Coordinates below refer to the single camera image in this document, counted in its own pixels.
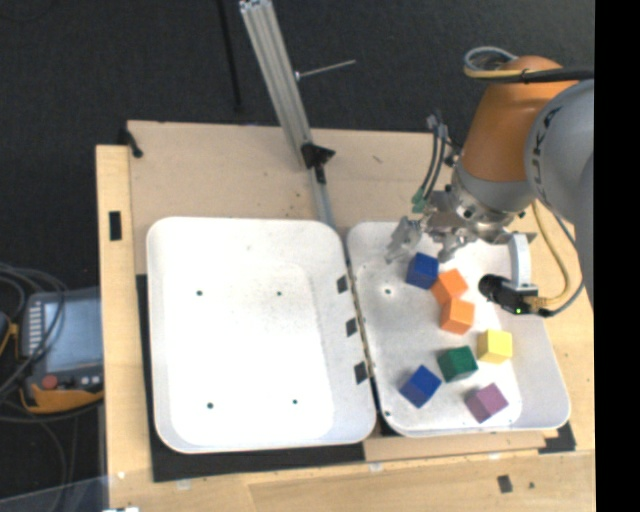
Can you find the purple cube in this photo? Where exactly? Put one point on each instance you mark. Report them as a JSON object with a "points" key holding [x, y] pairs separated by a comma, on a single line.
{"points": [[486, 402]]}

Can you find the yellow cube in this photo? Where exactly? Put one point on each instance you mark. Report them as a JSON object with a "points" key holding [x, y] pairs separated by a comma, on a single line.
{"points": [[495, 346]]}

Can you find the black cylinder on white bracket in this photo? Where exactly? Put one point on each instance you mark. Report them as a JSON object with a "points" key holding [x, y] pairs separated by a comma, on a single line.
{"points": [[505, 292]]}

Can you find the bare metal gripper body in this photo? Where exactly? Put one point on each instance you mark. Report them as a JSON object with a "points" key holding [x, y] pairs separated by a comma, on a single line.
{"points": [[487, 222]]}

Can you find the white plastic tray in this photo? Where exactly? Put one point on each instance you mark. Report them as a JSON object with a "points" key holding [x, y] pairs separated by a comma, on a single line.
{"points": [[250, 340], [400, 330]]}

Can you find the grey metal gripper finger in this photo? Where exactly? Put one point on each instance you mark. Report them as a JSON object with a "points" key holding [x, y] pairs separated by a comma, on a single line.
{"points": [[451, 247], [402, 240]]}

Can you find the green cube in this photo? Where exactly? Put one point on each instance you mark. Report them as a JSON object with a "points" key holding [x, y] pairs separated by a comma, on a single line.
{"points": [[457, 364]]}

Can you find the orange cube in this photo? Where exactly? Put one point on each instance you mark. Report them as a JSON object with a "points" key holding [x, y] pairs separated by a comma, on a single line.
{"points": [[450, 286], [457, 317]]}

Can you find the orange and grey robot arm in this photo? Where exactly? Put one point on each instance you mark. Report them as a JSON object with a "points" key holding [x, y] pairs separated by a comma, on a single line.
{"points": [[505, 125]]}

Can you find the blue cube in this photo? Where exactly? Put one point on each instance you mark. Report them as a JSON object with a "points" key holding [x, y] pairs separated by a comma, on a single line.
{"points": [[422, 270], [420, 386]]}

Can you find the pale wood board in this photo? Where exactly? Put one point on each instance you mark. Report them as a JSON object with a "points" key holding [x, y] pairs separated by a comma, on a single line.
{"points": [[225, 175]]}

